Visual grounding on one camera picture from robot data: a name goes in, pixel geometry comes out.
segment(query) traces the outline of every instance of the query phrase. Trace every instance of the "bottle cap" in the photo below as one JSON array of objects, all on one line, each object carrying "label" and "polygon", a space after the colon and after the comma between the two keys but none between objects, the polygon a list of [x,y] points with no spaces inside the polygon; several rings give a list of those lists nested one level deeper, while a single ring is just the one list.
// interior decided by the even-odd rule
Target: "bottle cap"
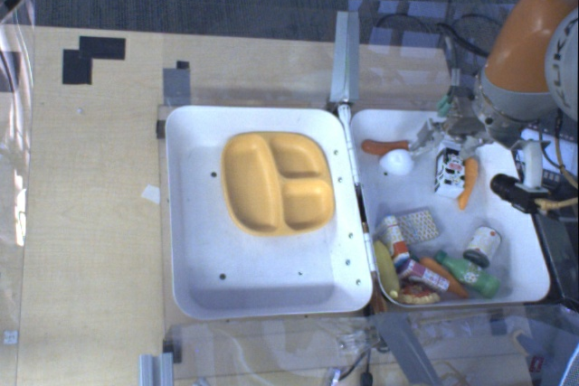
[{"label": "bottle cap", "polygon": [[498,288],[500,287],[500,280],[492,275],[486,274],[484,278],[481,278],[480,286],[477,287],[479,293],[484,297],[494,297],[497,294]]},{"label": "bottle cap", "polygon": [[448,254],[446,254],[444,251],[438,251],[434,256],[434,260],[439,264],[441,264],[446,259],[447,256]]}]

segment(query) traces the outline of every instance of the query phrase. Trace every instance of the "white egg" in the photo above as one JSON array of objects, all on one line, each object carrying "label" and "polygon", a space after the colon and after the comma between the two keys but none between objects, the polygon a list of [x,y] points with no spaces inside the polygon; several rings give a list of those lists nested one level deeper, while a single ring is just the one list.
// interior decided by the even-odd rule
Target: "white egg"
[{"label": "white egg", "polygon": [[407,175],[413,170],[414,161],[408,150],[392,150],[380,158],[380,166],[388,174]]}]

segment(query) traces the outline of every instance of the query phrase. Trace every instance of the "white tray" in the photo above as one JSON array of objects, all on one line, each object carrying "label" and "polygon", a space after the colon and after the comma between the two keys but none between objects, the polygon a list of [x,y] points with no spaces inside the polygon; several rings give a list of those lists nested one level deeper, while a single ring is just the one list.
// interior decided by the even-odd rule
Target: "white tray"
[{"label": "white tray", "polygon": [[[241,231],[220,179],[227,140],[287,131],[318,142],[332,177],[336,212],[296,236]],[[166,122],[173,283],[181,310],[199,319],[349,312],[372,292],[344,130],[316,109],[182,107]]]},{"label": "white tray", "polygon": [[360,148],[368,138],[412,140],[427,118],[436,119],[436,114],[368,109],[353,117],[352,133],[370,231],[374,233],[386,214],[426,207],[441,234],[435,240],[411,246],[411,251],[419,257],[432,257],[437,250],[444,249],[451,257],[461,258],[475,229],[488,225],[503,238],[488,268],[488,272],[502,282],[497,295],[485,299],[471,292],[469,299],[450,299],[435,306],[504,305],[542,299],[549,290],[550,278],[532,218],[498,198],[489,188],[496,174],[517,177],[512,154],[506,148],[492,144],[477,150],[479,178],[464,211],[459,209],[456,200],[433,192],[435,151],[419,157],[408,175],[384,176],[378,156],[364,153]]}]

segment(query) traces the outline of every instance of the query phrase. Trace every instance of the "yellow divided plate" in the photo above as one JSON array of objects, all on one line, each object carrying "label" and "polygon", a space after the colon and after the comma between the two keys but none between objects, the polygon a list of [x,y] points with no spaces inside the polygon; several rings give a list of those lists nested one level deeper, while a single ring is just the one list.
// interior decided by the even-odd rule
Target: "yellow divided plate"
[{"label": "yellow divided plate", "polygon": [[314,231],[334,215],[326,157],[301,134],[250,132],[230,138],[222,154],[222,184],[233,221],[254,235]]}]

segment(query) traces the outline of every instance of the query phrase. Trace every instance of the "wooden surface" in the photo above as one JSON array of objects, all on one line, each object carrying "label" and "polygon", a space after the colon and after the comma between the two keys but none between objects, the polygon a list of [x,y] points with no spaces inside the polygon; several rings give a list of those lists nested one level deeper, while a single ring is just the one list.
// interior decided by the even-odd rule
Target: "wooden surface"
[{"label": "wooden surface", "polygon": [[[90,86],[63,85],[62,50],[80,35],[126,38],[126,59],[93,61]],[[387,60],[400,53],[361,53],[373,98],[390,86],[404,106],[409,82]],[[320,106],[333,44],[36,28],[20,386],[137,384],[138,356],[160,353],[161,214],[141,194],[159,186],[162,70],[177,60],[190,61],[197,103]],[[431,85],[411,108],[432,104],[449,85],[444,60],[412,66]]]}]

